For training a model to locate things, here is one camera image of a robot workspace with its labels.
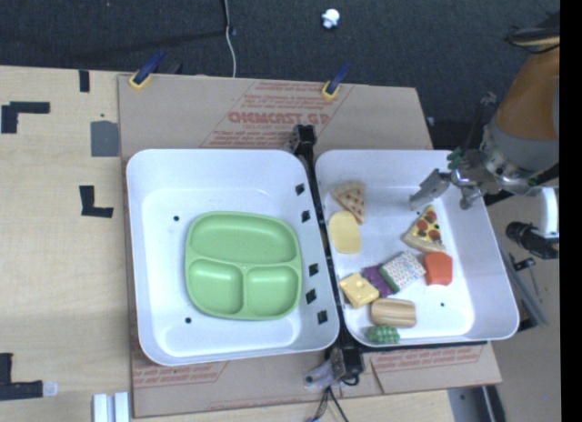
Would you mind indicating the green divided plate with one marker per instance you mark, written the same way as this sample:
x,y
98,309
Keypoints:
x,y
241,247

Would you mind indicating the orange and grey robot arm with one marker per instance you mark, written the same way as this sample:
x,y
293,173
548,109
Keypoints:
x,y
527,106

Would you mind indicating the pepperoni pizza slice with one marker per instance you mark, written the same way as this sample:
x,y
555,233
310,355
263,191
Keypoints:
x,y
425,231

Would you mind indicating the green grapes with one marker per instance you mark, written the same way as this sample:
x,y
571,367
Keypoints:
x,y
383,334

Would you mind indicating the yellow cheese block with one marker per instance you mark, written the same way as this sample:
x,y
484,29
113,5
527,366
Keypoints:
x,y
358,290

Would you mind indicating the tan pie slice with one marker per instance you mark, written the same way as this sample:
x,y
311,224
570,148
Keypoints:
x,y
351,197

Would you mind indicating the brown cardboard board, red print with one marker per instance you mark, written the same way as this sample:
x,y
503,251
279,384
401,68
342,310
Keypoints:
x,y
273,106

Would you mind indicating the black cylinder on white bracket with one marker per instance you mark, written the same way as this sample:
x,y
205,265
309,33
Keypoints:
x,y
529,237

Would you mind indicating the white plastic tray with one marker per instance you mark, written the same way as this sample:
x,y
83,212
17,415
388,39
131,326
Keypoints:
x,y
473,284
159,284

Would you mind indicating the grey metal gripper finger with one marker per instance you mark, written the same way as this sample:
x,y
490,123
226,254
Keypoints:
x,y
429,188
470,197

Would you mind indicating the orange block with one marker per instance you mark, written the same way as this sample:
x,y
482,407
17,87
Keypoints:
x,y
438,269

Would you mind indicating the small white crumpled ball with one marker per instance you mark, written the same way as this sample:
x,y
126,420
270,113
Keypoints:
x,y
330,17

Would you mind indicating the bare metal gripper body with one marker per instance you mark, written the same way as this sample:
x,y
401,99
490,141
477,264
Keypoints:
x,y
504,178

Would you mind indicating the tan bread roll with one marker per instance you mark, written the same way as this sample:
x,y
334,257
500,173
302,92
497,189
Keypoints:
x,y
393,313

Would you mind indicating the pale yellow oval slice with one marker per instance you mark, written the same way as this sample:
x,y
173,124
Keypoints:
x,y
344,234

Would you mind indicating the white sprinkled cake block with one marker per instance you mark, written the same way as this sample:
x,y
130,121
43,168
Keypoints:
x,y
402,271

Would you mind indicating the purple block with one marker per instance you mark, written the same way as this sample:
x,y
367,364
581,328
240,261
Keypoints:
x,y
376,280

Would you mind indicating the thin black rod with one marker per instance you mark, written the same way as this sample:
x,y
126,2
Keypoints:
x,y
318,193

